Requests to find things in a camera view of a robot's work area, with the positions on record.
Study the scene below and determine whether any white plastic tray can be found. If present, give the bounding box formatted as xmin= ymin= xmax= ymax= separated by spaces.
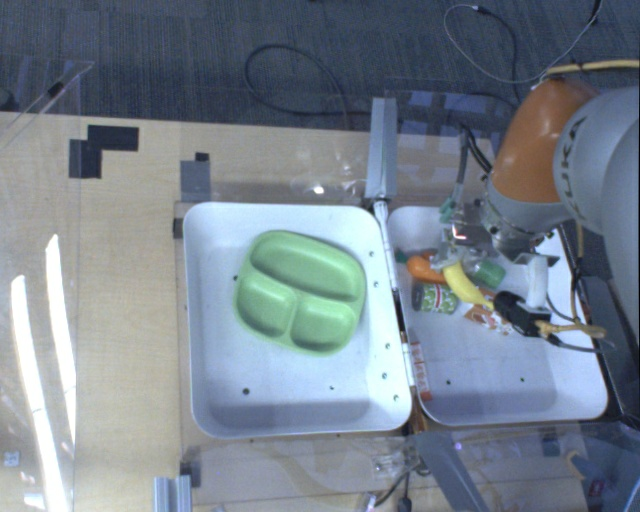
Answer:
xmin=182 ymin=201 xmax=414 ymax=441
xmin=387 ymin=205 xmax=610 ymax=428

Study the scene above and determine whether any orange and white carton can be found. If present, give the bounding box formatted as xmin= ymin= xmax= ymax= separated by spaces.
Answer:
xmin=407 ymin=339 xmax=434 ymax=403

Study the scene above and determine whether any green bottle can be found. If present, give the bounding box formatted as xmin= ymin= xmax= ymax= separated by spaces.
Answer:
xmin=469 ymin=258 xmax=507 ymax=290

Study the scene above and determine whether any green divided plate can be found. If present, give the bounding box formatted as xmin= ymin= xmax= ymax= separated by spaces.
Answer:
xmin=232 ymin=229 xmax=369 ymax=358

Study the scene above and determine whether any yellow banana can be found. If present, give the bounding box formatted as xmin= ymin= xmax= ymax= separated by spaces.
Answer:
xmin=441 ymin=260 xmax=496 ymax=312

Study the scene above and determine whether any orange carrot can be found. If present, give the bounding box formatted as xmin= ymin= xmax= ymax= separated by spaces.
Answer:
xmin=394 ymin=248 xmax=449 ymax=286

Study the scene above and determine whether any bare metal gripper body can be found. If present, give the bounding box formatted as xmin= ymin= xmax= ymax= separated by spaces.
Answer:
xmin=438 ymin=199 xmax=540 ymax=265

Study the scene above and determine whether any black cylinder on white bracket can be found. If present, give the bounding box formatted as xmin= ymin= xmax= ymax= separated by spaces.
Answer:
xmin=492 ymin=252 xmax=561 ymax=339

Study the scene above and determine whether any green can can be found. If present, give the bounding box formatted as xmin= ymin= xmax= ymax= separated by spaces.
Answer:
xmin=411 ymin=281 xmax=460 ymax=316

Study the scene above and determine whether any orange and white packet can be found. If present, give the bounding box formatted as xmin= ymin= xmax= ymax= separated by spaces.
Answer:
xmin=462 ymin=286 xmax=516 ymax=337

